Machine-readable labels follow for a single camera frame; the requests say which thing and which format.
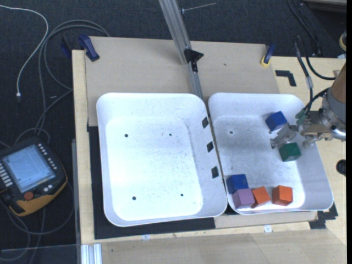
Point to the purple cube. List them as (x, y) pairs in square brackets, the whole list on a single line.
[(243, 198)]

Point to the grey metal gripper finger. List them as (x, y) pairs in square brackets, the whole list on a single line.
[(288, 129), (280, 142)]

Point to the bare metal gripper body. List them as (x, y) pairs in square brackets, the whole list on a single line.
[(327, 124)]

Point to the orange cube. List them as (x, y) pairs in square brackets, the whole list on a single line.
[(282, 195), (261, 196)]

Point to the white plastic tray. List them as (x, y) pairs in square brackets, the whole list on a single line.
[(247, 153), (154, 169)]

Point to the green cube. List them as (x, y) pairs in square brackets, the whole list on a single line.
[(290, 152)]

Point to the blue cube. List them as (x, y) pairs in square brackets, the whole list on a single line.
[(237, 183), (275, 120)]

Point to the brown cardboard board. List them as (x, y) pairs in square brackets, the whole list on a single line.
[(143, 70)]

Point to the black cylinder on white bracket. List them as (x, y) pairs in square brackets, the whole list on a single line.
[(341, 167)]

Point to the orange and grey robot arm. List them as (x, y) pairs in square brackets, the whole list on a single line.
[(338, 92)]

